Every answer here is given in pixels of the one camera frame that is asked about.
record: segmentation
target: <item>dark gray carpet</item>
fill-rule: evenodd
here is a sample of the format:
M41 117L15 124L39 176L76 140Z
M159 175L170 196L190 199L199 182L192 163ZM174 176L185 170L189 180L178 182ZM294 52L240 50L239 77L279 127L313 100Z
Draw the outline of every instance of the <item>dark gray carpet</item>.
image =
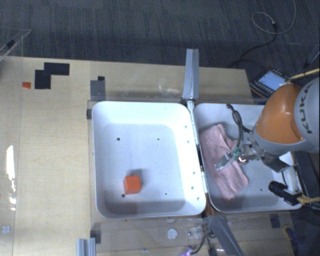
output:
M319 45L320 2L296 0L296 8L293 28L246 58L294 75ZM225 67L272 39L251 21L257 11L278 31L294 17L292 0L0 0L0 27L32 29L29 57L184 65L186 48L198 48L201 66ZM272 31L267 17L255 18Z

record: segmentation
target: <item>device screen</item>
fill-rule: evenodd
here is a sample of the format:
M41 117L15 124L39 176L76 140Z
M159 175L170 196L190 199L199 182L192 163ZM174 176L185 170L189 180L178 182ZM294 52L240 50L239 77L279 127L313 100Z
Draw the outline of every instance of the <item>device screen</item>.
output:
M268 71L263 77L259 79L259 82L265 86L268 86L272 90L279 88L279 85L283 84L286 79L272 71Z

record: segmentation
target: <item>pink cloth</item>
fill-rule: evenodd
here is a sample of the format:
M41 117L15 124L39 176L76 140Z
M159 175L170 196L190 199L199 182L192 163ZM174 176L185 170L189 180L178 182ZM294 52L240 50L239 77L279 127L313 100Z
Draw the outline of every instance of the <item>pink cloth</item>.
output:
M225 201L233 200L248 185L248 178L236 161L219 171L215 164L225 153L230 153L237 142L229 139L223 125L218 124L200 134L200 144L204 162L222 198Z

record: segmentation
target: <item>pink towel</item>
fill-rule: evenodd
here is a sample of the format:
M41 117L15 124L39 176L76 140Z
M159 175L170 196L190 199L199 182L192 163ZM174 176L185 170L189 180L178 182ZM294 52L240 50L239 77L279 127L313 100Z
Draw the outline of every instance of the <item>pink towel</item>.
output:
M222 198L225 201L233 200L248 185L248 178L236 161L219 171L215 164L225 153L230 153L237 142L229 139L222 124L218 124L200 134L200 144L204 162Z

